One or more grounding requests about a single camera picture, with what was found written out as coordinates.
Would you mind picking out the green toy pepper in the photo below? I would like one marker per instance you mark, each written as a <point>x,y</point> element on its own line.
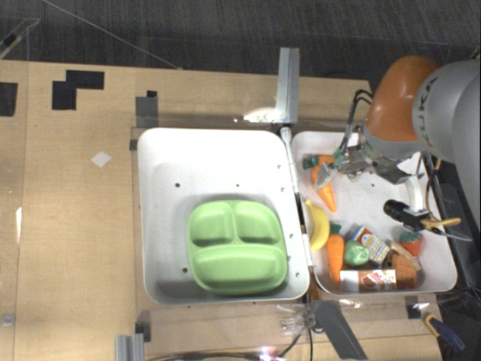
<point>356,254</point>

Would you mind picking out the white plastic tray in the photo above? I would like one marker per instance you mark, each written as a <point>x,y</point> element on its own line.
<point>368,201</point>
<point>210,164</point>

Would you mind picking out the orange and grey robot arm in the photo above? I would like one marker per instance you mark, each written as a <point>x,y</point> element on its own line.
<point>443,111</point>

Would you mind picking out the yellow banana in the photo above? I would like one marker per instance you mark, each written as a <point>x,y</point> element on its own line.
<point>319,224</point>

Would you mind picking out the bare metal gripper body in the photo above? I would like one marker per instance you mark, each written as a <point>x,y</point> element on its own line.
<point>370,164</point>

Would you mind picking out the orange carrot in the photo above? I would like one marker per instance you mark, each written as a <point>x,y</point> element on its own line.
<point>335,254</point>
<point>328,198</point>

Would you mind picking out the white and brown packet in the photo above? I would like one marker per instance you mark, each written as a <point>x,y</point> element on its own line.
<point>368,280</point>

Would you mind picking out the tan bread slice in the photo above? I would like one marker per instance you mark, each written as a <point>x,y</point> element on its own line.
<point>407,253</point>

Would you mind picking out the green divided plate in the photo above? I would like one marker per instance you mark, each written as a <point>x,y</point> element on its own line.
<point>236,248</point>

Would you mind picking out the black cylinder on white bracket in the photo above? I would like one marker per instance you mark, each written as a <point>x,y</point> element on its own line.
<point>404,213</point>

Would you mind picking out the brown waffle biscuit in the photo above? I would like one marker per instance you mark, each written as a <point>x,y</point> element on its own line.
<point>405,273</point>

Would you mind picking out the red strawberry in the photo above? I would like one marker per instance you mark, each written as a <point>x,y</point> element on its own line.
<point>411,243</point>

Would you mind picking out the orange and white carton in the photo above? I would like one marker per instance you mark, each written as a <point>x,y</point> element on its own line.
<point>372,244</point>

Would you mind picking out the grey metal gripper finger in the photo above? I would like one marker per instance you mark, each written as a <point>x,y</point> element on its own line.
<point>336,172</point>
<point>323,174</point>

